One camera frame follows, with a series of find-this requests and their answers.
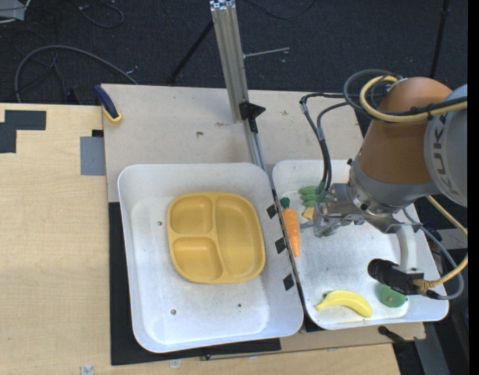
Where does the green pea pod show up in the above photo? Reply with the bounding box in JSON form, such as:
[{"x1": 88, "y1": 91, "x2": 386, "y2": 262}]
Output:
[{"x1": 298, "y1": 185, "x2": 320, "y2": 209}]

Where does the green round toy piece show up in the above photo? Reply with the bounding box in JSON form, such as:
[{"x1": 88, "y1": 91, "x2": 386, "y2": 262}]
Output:
[{"x1": 377, "y1": 284, "x2": 408, "y2": 309}]

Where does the yellow banana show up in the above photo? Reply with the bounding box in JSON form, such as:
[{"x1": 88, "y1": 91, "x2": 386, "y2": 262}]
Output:
[{"x1": 315, "y1": 290, "x2": 374, "y2": 319}]

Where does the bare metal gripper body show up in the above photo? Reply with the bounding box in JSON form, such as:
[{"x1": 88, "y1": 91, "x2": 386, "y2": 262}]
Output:
[{"x1": 322, "y1": 183, "x2": 381, "y2": 228}]

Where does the white plastic tray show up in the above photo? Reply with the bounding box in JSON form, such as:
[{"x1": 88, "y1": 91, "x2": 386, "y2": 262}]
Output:
[
  {"x1": 116, "y1": 162, "x2": 305, "y2": 354},
  {"x1": 271, "y1": 159, "x2": 450, "y2": 331}
]

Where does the black cylinder on white bracket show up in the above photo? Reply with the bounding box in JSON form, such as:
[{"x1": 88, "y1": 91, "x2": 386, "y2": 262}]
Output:
[{"x1": 366, "y1": 224, "x2": 426, "y2": 296}]

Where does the pale wood board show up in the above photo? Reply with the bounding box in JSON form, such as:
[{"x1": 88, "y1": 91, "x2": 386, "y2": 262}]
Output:
[{"x1": 101, "y1": 83, "x2": 427, "y2": 362}]

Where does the yellow divided plate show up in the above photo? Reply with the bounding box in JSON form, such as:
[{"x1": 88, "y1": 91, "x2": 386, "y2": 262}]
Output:
[{"x1": 166, "y1": 191, "x2": 266, "y2": 284}]

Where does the orange carrot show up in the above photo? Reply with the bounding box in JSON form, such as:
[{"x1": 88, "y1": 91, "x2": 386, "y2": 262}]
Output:
[{"x1": 280, "y1": 197, "x2": 302, "y2": 258}]

